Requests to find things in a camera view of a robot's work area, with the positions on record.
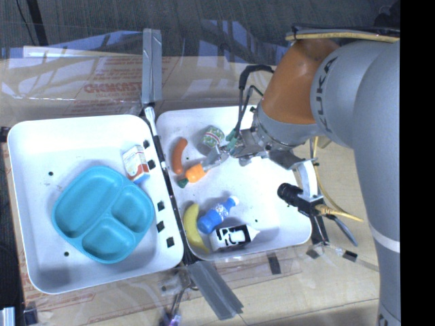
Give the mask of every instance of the white sink basin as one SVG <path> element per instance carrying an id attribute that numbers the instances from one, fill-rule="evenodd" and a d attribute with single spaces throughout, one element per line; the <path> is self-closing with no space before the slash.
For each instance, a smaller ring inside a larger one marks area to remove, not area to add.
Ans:
<path id="1" fill-rule="evenodd" d="M 154 203 L 154 222 L 126 259 L 99 263 L 56 232 L 53 205 L 68 184 L 91 166 L 108 166 L 125 174 L 122 152 L 145 140 L 150 143 L 147 160 L 155 161 L 156 167 L 140 186 Z M 63 293 L 167 270 L 181 261 L 184 247 L 171 199 L 152 134 L 139 117 L 22 122 L 10 130 L 8 146 L 29 278 L 40 291 Z"/>

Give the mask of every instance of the yellow cable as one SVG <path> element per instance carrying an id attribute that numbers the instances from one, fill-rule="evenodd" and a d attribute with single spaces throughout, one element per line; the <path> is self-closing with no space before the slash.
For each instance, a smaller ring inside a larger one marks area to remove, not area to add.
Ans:
<path id="1" fill-rule="evenodd" d="M 317 142 L 318 142 L 318 140 L 319 140 L 319 137 L 315 137 L 315 138 L 314 138 L 314 144 L 313 144 L 313 158 L 315 158 L 315 157 L 316 157 L 316 154 L 317 154 Z M 324 197 L 325 197 L 326 199 L 329 200 L 329 202 L 331 203 L 331 205 L 332 205 L 334 208 L 336 208 L 335 211 L 333 211 L 333 209 L 332 209 L 332 210 L 329 210 L 329 211 L 327 211 L 327 212 L 325 212 L 325 213 L 330 213 L 331 215 L 341 215 L 341 216 L 348 217 L 348 218 L 353 219 L 353 220 L 356 220 L 356 221 L 364 222 L 363 219 L 360 219 L 359 217 L 357 217 L 357 216 L 355 216 L 355 215 L 352 215 L 352 214 L 349 214 L 347 211 L 344 211 L 341 207 L 339 207 L 339 206 L 338 206 L 338 205 L 337 205 L 337 204 L 332 200 L 332 198 L 329 196 L 329 194 L 327 193 L 327 191 L 324 189 L 323 185 L 321 184 L 319 171 L 318 171 L 316 165 L 314 165 L 314 172 L 315 172 L 315 176 L 316 176 L 316 179 L 317 179 L 317 183 L 319 184 L 319 189 L 320 189 L 320 191 L 322 192 L 322 194 L 324 195 Z"/>
<path id="2" fill-rule="evenodd" d="M 363 39 L 371 41 L 382 41 L 382 42 L 396 42 L 400 38 L 394 36 L 386 36 L 380 34 L 367 34 L 367 33 L 355 33 L 349 31 L 337 31 L 329 33 L 296 33 L 289 34 L 285 37 L 287 41 L 297 41 L 302 39 L 333 39 L 333 38 L 345 38 L 345 39 Z"/>

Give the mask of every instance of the white tray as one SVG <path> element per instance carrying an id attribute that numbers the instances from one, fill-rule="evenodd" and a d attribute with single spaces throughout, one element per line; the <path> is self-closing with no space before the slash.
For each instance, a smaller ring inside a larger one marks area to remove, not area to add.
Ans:
<path id="1" fill-rule="evenodd" d="M 147 159 L 156 163 L 150 179 L 141 184 L 154 203 L 154 222 L 125 260 L 101 264 L 56 232 L 51 222 L 54 202 L 90 166 L 105 165 L 125 174 L 122 152 L 144 140 L 151 144 L 145 150 Z M 171 199 L 150 129 L 139 117 L 22 122 L 10 130 L 8 146 L 29 278 L 40 291 L 62 293 L 91 287 L 167 270 L 181 261 L 184 247 Z M 164 205 L 161 211 L 159 202 Z M 164 228 L 159 232 L 156 224 L 161 221 Z"/>
<path id="2" fill-rule="evenodd" d="M 188 140 L 183 152 L 184 170 L 205 159 L 196 146 L 208 125 L 220 128 L 229 134 L 237 122 L 238 107 L 220 107 L 168 111 L 157 119 L 156 127 L 168 167 L 171 167 L 171 152 L 180 137 Z M 246 111 L 241 128 L 249 128 L 253 115 Z M 196 183 L 180 188 L 177 180 L 183 176 L 170 171 L 171 183 L 181 216 L 193 202 L 204 213 L 214 203 L 233 194 L 240 200 L 224 226 L 247 224 L 260 233 L 255 239 L 235 251 L 205 253 L 190 247 L 201 259 L 215 260 L 226 257 L 281 249 L 306 242 L 311 236 L 311 222 L 293 206 L 278 197 L 278 187 L 286 182 L 296 185 L 294 173 L 278 166 L 269 159 L 253 158 L 252 163 L 240 166 L 239 161 L 229 158 L 220 166 L 211 169 Z M 202 235 L 210 248 L 208 236 Z"/>

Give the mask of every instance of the small carton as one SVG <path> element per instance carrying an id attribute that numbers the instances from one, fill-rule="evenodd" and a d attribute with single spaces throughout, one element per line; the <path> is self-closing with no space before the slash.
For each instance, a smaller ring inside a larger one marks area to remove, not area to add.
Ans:
<path id="1" fill-rule="evenodd" d="M 138 184 L 150 177 L 150 168 L 143 146 L 133 146 L 122 155 L 122 159 L 124 160 L 127 177 L 134 183 Z"/>

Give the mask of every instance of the sausage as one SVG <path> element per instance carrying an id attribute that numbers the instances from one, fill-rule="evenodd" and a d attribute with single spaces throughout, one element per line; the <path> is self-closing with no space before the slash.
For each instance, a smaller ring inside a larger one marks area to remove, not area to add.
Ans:
<path id="1" fill-rule="evenodd" d="M 181 155 L 184 149 L 188 145 L 188 141 L 185 138 L 178 140 L 175 149 L 172 152 L 172 169 L 175 174 L 180 175 L 183 173 L 183 164 L 181 163 Z"/>

